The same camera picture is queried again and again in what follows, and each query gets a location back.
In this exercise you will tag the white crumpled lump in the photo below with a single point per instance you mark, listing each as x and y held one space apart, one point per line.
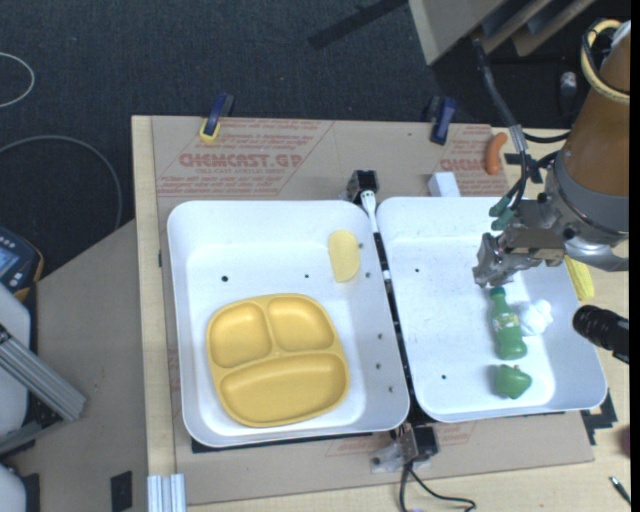
537 317

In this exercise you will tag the pale yellow potato chip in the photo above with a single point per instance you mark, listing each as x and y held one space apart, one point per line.
344 255

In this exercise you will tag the white block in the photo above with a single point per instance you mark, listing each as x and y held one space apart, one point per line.
444 184

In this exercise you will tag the brown cardboard board red print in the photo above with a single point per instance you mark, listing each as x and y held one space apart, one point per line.
310 160

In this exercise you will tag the orange sausage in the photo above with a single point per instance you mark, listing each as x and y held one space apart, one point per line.
495 152

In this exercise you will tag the green bell pepper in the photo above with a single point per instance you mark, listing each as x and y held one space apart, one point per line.
512 382

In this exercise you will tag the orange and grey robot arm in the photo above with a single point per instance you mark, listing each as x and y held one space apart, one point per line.
597 145

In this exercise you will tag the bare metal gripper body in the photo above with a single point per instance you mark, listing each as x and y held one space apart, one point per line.
537 230

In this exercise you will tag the green plastic bottle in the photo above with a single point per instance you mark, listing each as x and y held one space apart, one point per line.
506 330

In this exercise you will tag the yellow divided plate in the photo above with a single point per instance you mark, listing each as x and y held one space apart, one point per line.
277 360

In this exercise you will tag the white plastic tray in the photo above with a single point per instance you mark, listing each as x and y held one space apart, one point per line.
280 240
445 320

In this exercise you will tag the thin black and white rod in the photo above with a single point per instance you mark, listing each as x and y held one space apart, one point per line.
386 272

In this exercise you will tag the yellow corn cob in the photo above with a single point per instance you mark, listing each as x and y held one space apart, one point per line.
580 280

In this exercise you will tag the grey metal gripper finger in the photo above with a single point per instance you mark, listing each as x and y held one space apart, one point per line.
486 262
509 265

